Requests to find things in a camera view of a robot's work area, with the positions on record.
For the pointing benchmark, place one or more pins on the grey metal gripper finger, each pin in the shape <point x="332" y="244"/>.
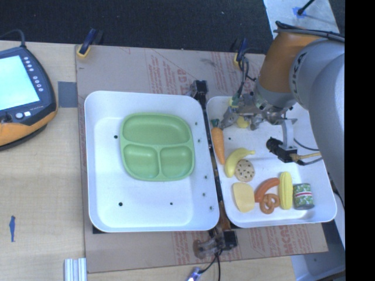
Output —
<point x="255" y="123"/>
<point x="229" y="119"/>

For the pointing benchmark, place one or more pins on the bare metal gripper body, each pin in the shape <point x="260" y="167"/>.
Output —
<point x="257" y="110"/>

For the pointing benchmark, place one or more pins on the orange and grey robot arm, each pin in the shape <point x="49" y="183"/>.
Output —
<point x="319" y="80"/>

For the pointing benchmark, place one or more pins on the small yellow lemon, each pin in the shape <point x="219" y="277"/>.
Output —
<point x="242" y="123"/>

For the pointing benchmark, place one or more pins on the orange carrot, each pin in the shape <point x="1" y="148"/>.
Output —
<point x="218" y="143"/>

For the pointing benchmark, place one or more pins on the white plastic tray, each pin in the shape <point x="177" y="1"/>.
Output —
<point x="269" y="162"/>
<point x="146" y="203"/>

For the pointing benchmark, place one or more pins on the yellow banana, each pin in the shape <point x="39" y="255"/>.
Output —
<point x="232" y="161"/>

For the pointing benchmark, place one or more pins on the brown chocolate chip biscuit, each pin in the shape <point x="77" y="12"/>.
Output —
<point x="245" y="171"/>

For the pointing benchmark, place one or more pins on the thin black and white rod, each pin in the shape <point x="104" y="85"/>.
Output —
<point x="216" y="174"/>

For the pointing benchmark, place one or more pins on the orange sausage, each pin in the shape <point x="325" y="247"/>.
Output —
<point x="265" y="186"/>

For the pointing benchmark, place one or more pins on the yellow corn cob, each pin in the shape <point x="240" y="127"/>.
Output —
<point x="286" y="190"/>

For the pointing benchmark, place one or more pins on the green divided plate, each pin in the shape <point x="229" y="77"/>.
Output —
<point x="155" y="133"/>

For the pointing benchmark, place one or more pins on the brown pretzel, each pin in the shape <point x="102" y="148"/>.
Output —
<point x="267" y="208"/>

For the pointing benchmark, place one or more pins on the green and white can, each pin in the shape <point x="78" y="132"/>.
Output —
<point x="303" y="196"/>

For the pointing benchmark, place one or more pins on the brown cardboard board, red print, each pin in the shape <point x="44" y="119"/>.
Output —
<point x="117" y="69"/>

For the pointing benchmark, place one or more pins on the black cylinder on white bracket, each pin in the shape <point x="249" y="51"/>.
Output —
<point x="283" y="152"/>

